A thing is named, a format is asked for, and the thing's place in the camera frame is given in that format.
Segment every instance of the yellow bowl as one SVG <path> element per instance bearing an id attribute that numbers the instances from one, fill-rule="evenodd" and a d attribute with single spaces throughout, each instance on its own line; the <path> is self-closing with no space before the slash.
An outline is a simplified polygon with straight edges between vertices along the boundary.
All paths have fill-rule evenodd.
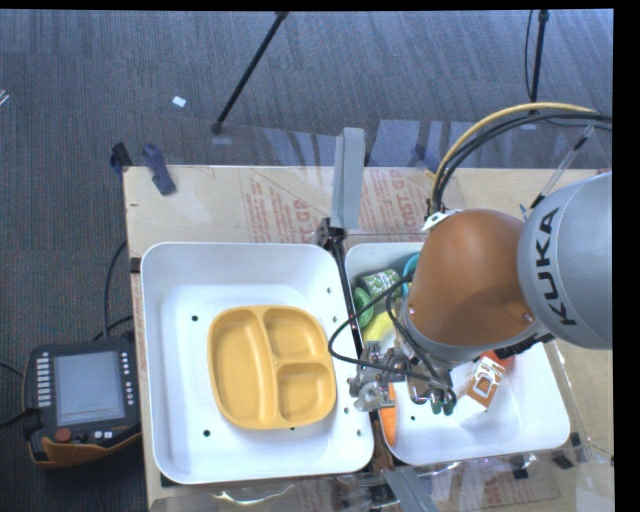
<path id="1" fill-rule="evenodd" d="M 209 378 L 220 412 L 247 429 L 320 421 L 336 400 L 327 338 L 293 306 L 241 306 L 209 326 Z"/>

